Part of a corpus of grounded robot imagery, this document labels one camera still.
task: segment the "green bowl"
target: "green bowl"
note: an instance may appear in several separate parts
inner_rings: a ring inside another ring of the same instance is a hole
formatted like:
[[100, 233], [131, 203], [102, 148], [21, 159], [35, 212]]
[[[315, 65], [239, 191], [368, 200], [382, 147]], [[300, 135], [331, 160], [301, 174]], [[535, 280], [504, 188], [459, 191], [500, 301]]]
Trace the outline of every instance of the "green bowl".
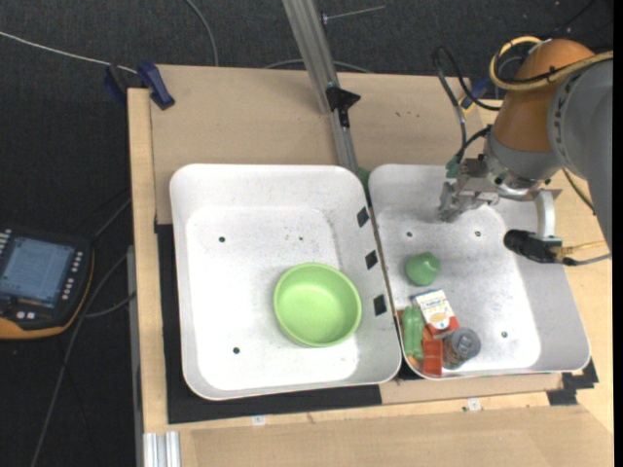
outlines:
[[284, 273], [273, 296], [276, 319], [294, 342], [325, 347], [348, 339], [361, 321], [361, 299], [338, 269], [305, 263]]

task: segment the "green round object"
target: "green round object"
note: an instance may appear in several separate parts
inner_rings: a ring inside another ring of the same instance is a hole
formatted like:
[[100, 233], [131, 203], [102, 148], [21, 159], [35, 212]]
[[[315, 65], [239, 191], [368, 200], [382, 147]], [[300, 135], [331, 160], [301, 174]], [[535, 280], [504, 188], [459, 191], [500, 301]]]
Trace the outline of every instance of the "green round object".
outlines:
[[283, 332], [305, 346], [343, 342], [361, 321], [361, 299], [353, 283], [338, 269], [320, 263], [305, 263], [284, 273], [273, 302]]
[[425, 286], [434, 282], [440, 267], [441, 262], [431, 252], [426, 251], [409, 258], [405, 272], [412, 282]]

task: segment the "white tray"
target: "white tray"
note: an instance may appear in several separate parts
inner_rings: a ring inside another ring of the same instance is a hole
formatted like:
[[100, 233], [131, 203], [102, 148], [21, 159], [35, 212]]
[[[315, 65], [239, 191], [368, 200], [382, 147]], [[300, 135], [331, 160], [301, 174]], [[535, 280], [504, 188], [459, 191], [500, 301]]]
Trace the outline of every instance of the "white tray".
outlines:
[[[366, 197], [336, 166], [191, 164], [170, 182], [182, 364], [212, 400], [380, 383], [401, 361]], [[273, 290], [292, 266], [324, 263], [359, 291], [357, 332], [306, 348], [279, 329]]]
[[[443, 289], [459, 324], [480, 336], [480, 354], [442, 378], [583, 368], [589, 343], [564, 267], [521, 258], [502, 242], [509, 229], [536, 231], [534, 203], [502, 199], [443, 223], [437, 208], [444, 177], [443, 166], [388, 164], [369, 182], [394, 307]], [[441, 260], [441, 270], [432, 285], [418, 287], [404, 267], [424, 251]]]

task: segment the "black connector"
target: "black connector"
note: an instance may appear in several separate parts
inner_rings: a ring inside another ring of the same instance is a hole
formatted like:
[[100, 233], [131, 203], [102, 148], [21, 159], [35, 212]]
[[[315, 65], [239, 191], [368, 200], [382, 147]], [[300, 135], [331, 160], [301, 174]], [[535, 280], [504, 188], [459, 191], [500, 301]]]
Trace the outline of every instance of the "black connector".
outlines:
[[504, 245], [529, 260], [538, 263], [558, 263], [556, 253], [550, 248], [562, 245], [562, 241], [556, 237], [543, 240], [525, 230], [509, 230], [504, 236]]

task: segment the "black bracket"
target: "black bracket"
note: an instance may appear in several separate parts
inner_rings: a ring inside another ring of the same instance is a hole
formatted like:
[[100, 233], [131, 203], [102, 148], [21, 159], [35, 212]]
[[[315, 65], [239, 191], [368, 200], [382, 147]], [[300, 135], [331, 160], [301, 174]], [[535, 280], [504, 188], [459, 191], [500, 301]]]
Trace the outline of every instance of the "black bracket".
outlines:
[[350, 128], [348, 109], [350, 109], [350, 107], [352, 107], [352, 105], [361, 98], [361, 95], [357, 95], [351, 91], [342, 90], [341, 88], [333, 85], [326, 90], [326, 95], [331, 111], [335, 111], [336, 109], [338, 110], [340, 125], [343, 128]]
[[577, 405], [577, 389], [594, 389], [595, 383], [600, 380], [597, 377], [595, 365], [591, 358], [588, 365], [582, 369], [582, 374], [574, 375], [569, 372], [563, 372], [563, 388], [556, 391], [547, 391], [547, 399], [549, 404], [555, 405]]

